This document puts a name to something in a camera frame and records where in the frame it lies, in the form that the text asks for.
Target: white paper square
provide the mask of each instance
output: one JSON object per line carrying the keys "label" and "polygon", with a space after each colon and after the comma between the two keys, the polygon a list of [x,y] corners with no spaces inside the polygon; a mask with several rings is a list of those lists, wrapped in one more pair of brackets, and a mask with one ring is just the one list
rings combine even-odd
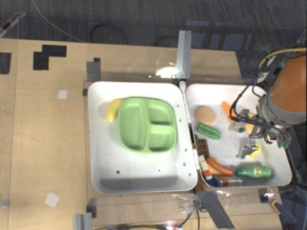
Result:
{"label": "white paper square", "polygon": [[55,194],[53,193],[49,193],[46,200],[45,200],[45,204],[52,207],[52,208],[55,208],[55,206],[57,205],[59,201],[59,197],[56,196]]}
{"label": "white paper square", "polygon": [[68,90],[60,90],[58,98],[59,99],[67,99],[67,93],[68,93]]}

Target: carrot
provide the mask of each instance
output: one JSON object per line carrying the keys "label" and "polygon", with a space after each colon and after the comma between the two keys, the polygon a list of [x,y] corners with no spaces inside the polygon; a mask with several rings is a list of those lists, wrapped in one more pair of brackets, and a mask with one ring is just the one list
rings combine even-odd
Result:
{"label": "carrot", "polygon": [[206,158],[207,164],[209,164],[212,168],[216,169],[218,172],[224,175],[233,175],[234,172],[232,169],[229,169],[225,166],[220,165],[217,161],[215,161],[212,157]]}
{"label": "carrot", "polygon": [[[229,122],[232,124],[234,121],[229,118],[229,116],[230,116],[230,109],[231,109],[230,105],[228,105],[228,103],[226,103],[226,102],[222,102],[222,105],[223,105],[225,114],[227,115],[227,118],[228,118]],[[234,110],[232,110],[231,116],[236,116]]]}

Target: bottle cap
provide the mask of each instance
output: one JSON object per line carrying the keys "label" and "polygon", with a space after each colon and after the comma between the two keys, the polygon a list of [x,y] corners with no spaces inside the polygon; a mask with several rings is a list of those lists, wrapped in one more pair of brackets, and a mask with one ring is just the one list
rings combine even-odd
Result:
{"label": "bottle cap", "polygon": [[236,175],[237,176],[242,176],[243,175],[242,169],[236,169]]}

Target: white tray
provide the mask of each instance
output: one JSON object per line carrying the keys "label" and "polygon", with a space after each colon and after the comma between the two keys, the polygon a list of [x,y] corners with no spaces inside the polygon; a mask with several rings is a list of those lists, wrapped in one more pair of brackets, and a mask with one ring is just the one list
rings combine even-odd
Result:
{"label": "white tray", "polygon": [[[235,170],[236,168],[244,168],[249,165],[268,165],[273,169],[271,178],[255,179],[242,176],[243,187],[287,185],[292,178],[291,169],[284,148],[278,148],[276,143],[269,145],[265,143],[263,139],[256,139],[262,148],[262,152],[259,156],[255,158],[247,156],[243,160],[236,157],[241,139],[248,137],[247,132],[239,134],[238,132],[228,130],[229,121],[224,114],[222,102],[226,101],[231,105],[244,87],[245,86],[214,84],[193,84],[189,86],[187,89],[187,99],[195,134],[197,134],[199,138],[207,139],[210,156],[217,158],[224,166]],[[255,92],[260,95],[264,93],[263,90],[258,87],[255,88]],[[244,107],[256,114],[257,104],[258,97],[252,93],[250,87],[239,100],[238,111]],[[196,131],[198,123],[194,118],[194,113],[195,110],[202,105],[208,106],[214,110],[216,120],[211,126],[221,131],[222,138],[220,140],[210,139]]]}
{"label": "white tray", "polygon": [[[106,109],[117,98],[148,97],[173,107],[177,143],[158,154],[131,152],[118,139],[117,119],[110,123]],[[92,181],[104,194],[187,191],[197,172],[182,93],[167,83],[96,82],[88,90]]]}

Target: green bottle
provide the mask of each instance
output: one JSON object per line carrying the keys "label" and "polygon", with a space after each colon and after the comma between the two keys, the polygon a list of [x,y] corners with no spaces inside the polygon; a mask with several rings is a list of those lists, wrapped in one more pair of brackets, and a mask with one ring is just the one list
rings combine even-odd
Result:
{"label": "green bottle", "polygon": [[245,169],[236,169],[237,176],[248,176],[248,177],[270,177],[272,175],[272,169],[269,166],[248,166]]}

